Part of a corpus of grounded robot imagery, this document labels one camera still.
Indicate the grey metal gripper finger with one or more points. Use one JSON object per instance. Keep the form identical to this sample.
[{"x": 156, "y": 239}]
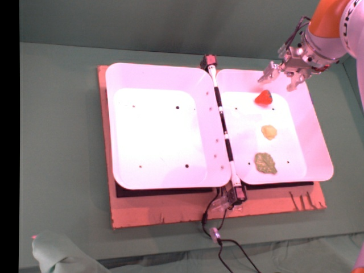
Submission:
[
  {"x": 268, "y": 72},
  {"x": 297, "y": 81}
]

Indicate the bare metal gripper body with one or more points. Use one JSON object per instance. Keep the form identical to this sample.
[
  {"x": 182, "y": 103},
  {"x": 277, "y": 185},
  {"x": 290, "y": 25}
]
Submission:
[{"x": 297, "y": 60}]

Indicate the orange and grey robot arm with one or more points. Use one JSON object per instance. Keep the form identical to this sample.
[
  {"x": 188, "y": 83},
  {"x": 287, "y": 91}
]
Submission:
[{"x": 330, "y": 13}]

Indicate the red toy strawberry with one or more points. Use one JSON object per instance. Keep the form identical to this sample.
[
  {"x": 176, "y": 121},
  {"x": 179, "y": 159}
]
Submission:
[{"x": 263, "y": 98}]

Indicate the yellow toy food lump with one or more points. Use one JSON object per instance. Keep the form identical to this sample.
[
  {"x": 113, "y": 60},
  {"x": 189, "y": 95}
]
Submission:
[{"x": 269, "y": 132}]

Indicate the white plastic tray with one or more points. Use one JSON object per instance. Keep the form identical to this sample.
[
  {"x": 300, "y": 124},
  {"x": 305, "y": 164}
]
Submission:
[
  {"x": 298, "y": 141},
  {"x": 159, "y": 135}
]

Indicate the thin black and white rod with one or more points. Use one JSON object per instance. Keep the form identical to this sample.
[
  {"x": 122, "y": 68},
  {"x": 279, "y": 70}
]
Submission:
[{"x": 224, "y": 129}]

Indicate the green toy lettuce leaf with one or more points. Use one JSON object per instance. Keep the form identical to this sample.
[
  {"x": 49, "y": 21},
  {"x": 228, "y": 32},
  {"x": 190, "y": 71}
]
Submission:
[{"x": 265, "y": 163}]

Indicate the flat brown cardboard board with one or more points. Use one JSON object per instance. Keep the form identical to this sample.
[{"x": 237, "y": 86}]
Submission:
[{"x": 170, "y": 206}]

